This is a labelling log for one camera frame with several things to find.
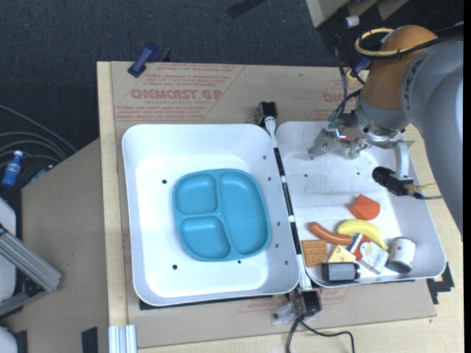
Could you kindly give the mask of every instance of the red and white carton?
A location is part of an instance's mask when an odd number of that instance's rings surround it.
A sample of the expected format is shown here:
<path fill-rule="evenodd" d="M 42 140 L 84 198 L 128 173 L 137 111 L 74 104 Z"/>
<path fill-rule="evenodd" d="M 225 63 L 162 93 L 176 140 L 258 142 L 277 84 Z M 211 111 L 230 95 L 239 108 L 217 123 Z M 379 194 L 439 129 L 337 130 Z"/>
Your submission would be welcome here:
<path fill-rule="evenodd" d="M 389 258 L 389 253 L 383 250 L 363 234 L 358 234 L 350 246 L 352 252 L 360 264 L 370 271 L 380 274 Z"/>

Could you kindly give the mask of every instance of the orange toy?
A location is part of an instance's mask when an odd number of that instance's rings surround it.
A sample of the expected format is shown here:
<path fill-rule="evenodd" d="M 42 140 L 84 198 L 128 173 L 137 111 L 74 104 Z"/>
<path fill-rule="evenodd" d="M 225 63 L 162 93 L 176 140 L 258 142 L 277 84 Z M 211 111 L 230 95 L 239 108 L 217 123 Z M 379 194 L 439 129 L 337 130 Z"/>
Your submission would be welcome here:
<path fill-rule="evenodd" d="M 348 210 L 359 220 L 369 221 L 380 214 L 380 205 L 360 193 Z"/>

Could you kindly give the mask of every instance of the blue plate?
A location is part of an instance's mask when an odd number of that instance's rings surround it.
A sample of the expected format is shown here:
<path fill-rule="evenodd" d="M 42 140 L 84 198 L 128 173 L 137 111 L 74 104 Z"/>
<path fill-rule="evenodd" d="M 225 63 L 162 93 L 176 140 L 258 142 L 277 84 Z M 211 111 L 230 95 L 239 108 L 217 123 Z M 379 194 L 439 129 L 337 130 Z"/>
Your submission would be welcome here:
<path fill-rule="evenodd" d="M 245 171 L 223 168 L 183 176 L 173 190 L 173 208 L 182 245 L 198 260 L 251 257 L 270 241 L 265 199 Z"/>

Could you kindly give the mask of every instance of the blue bottle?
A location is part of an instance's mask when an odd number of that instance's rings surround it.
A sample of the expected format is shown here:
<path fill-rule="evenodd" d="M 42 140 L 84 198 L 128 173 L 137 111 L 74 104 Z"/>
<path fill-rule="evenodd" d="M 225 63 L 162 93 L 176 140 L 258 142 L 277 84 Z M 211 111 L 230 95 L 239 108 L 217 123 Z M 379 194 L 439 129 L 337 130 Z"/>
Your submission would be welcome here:
<path fill-rule="evenodd" d="M 23 157 L 23 152 L 17 150 L 13 153 L 13 159 L 8 163 L 5 168 L 5 175 L 1 180 L 1 185 L 5 188 L 13 186 L 18 178 L 18 175 L 21 171 L 21 158 Z"/>

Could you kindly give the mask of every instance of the white tray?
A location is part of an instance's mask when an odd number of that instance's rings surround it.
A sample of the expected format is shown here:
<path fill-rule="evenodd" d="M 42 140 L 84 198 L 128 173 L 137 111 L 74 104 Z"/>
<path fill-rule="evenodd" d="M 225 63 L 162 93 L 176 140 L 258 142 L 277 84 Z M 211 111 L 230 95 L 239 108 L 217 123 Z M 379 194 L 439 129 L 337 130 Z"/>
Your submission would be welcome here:
<path fill-rule="evenodd" d="M 355 218 L 348 206 L 359 193 L 380 203 L 380 214 L 370 222 L 374 224 L 389 245 L 392 238 L 403 236 L 412 239 L 417 247 L 412 271 L 398 274 L 385 268 L 376 275 L 361 268 L 361 278 L 355 284 L 390 282 L 439 276 L 446 260 L 426 202 L 411 196 L 395 196 L 376 183 L 371 174 L 377 166 L 396 169 L 394 151 L 373 147 L 350 160 L 347 149 L 339 143 L 327 154 L 309 159 L 308 149 L 314 144 L 324 122 L 286 122 L 277 130 L 277 141 L 291 194 L 294 216 L 300 240 L 318 239 L 308 231 L 308 223 L 319 222 L 335 231 L 344 220 Z M 413 164 L 411 177 L 417 179 Z M 330 253 L 332 245 L 327 245 Z M 307 268 L 308 276 L 325 287 L 344 286 L 322 279 L 320 266 Z"/>
<path fill-rule="evenodd" d="M 130 214 L 132 276 L 139 298 L 154 306 L 288 293 L 299 267 L 283 189 L 268 133 L 253 124 L 144 124 L 122 139 Z M 172 190 L 195 171 L 234 168 L 261 187 L 271 240 L 253 257 L 204 262 L 183 248 Z"/>

